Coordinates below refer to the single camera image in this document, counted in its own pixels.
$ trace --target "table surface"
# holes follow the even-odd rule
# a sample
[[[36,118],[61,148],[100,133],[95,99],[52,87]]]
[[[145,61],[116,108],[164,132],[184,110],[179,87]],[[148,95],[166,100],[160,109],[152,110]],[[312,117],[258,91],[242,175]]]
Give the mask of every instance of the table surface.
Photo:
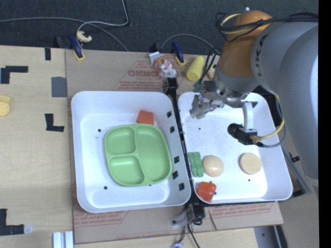
[[[0,117],[0,208],[7,225],[32,225],[32,233],[1,236],[0,246],[52,247],[52,233],[73,230],[67,98],[52,98],[51,78],[66,76],[65,50],[0,46],[0,67],[28,66],[11,73],[0,95],[11,97],[11,111]],[[64,132],[46,131],[44,115]],[[253,228],[194,234],[201,247],[258,247]],[[171,247],[179,236],[131,239],[75,247]],[[195,247],[186,234],[185,247]]]

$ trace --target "cardboard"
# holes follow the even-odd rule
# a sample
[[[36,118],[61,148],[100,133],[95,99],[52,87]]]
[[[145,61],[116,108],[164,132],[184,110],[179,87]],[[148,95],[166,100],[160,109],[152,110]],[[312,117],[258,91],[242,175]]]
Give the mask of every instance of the cardboard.
[[[69,144],[73,198],[74,241],[91,243],[110,240],[180,234],[181,228],[171,228],[171,217],[185,210],[184,206],[88,213],[77,201],[72,141],[70,103],[74,94],[84,90],[102,91],[162,91],[163,78],[151,65],[149,53],[84,51],[85,60],[78,62],[72,50],[66,50]],[[165,54],[177,71],[180,95],[193,90],[186,79],[186,70],[196,55],[185,55],[186,65],[179,66],[174,54]],[[206,218],[193,231],[216,231],[282,224],[277,202],[206,207]]]

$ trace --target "blue clamp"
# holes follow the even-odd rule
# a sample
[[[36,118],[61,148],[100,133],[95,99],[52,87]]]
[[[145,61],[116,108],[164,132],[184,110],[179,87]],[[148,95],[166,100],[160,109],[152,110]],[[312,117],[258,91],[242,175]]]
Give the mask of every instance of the blue clamp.
[[[174,52],[176,53],[175,60],[177,61],[177,63],[180,66],[184,66],[186,64],[186,61],[184,60],[184,55],[183,55],[182,49],[179,47],[179,45],[175,41],[173,41],[171,43],[171,46],[172,46],[172,49],[174,50]]]
[[[85,59],[85,55],[82,52],[82,49],[81,49],[81,47],[80,47],[80,45],[78,43],[78,40],[73,35],[69,35],[69,40],[70,40],[71,46],[73,48],[73,54],[76,57],[76,59],[78,61],[84,60]]]

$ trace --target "green divided plate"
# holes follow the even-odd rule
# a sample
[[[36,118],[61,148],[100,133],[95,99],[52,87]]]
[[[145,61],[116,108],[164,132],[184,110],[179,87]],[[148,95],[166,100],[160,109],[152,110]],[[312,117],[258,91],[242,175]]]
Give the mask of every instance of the green divided plate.
[[[112,128],[104,138],[104,150],[109,172],[118,184],[155,184],[171,174],[168,143],[154,125],[135,123]]]

